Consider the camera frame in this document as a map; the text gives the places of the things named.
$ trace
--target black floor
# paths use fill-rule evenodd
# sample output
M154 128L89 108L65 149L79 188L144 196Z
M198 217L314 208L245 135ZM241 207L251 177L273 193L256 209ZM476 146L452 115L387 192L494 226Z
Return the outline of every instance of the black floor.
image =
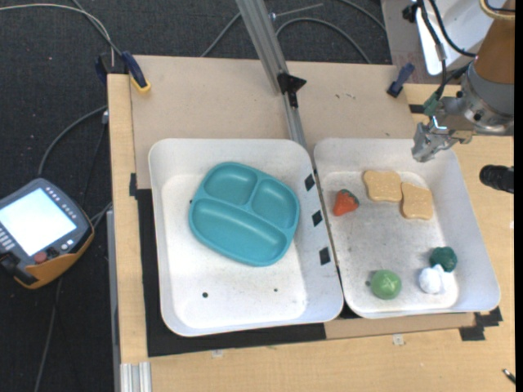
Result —
M348 0L382 22L379 0ZM99 19L116 46L134 54L201 56L238 11L234 0L78 0ZM0 0L73 6L70 0ZM287 60L390 64L382 28L339 0L266 0ZM303 11L287 13L297 9ZM56 7L0 10L0 198L32 180L49 144L68 125L106 103L95 60L109 50L83 15ZM257 58L241 21L208 56ZM51 151L43 177L94 216L110 201L109 141L100 115L77 126ZM113 368L106 230L102 222L82 259L61 280L25 289L0 271L0 390L110 391Z

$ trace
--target teal plate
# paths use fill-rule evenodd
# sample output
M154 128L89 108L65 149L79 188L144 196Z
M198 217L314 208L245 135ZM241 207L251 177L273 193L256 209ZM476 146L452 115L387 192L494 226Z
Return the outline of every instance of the teal plate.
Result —
M283 182L240 163L215 166L190 204L189 225L203 244L247 265L272 265L294 238L300 204Z

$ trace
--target red button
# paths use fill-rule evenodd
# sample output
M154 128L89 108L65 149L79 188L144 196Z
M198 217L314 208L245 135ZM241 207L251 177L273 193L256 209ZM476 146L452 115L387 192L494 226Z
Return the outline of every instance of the red button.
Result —
M37 265L41 265L44 261L47 261L47 254L46 252L37 252L33 258Z

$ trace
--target bread slice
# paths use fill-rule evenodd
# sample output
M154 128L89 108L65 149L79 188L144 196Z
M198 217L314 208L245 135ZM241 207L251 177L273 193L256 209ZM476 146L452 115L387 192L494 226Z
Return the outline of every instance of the bread slice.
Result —
M401 202L401 214L409 219L430 220L434 211L432 210L432 192L424 187L411 183L401 183L403 201Z
M369 199L374 202L399 202L403 197L401 178L395 171L368 170L363 174L363 182Z

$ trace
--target screen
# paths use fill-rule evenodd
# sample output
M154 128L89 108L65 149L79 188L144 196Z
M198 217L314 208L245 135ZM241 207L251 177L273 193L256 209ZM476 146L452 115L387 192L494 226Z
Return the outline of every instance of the screen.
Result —
M76 229L42 189L0 209L0 222L30 256Z

